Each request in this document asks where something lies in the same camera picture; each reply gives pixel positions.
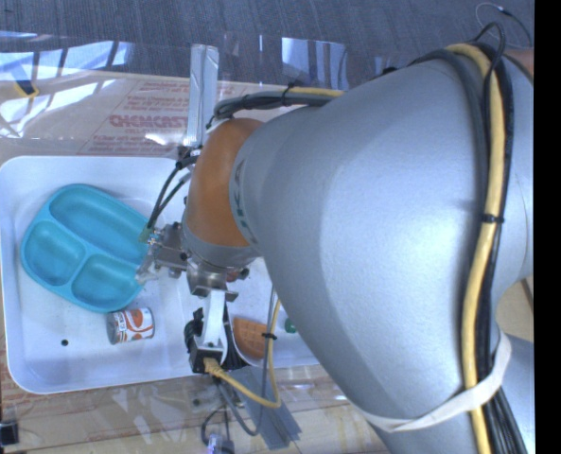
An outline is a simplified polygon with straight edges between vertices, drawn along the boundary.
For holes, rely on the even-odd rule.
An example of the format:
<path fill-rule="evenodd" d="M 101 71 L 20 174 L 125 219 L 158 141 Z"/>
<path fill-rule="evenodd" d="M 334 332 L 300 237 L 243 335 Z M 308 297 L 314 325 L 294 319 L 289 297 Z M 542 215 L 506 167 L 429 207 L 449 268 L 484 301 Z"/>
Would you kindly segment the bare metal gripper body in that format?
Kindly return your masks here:
<path fill-rule="evenodd" d="M 249 276 L 251 249 L 201 240 L 187 226 L 174 222 L 151 236 L 149 258 L 155 268 L 168 268 L 172 277 L 184 272 L 191 295 L 204 299 L 220 291 L 225 301 L 234 301 L 238 293 L 228 286 Z"/>

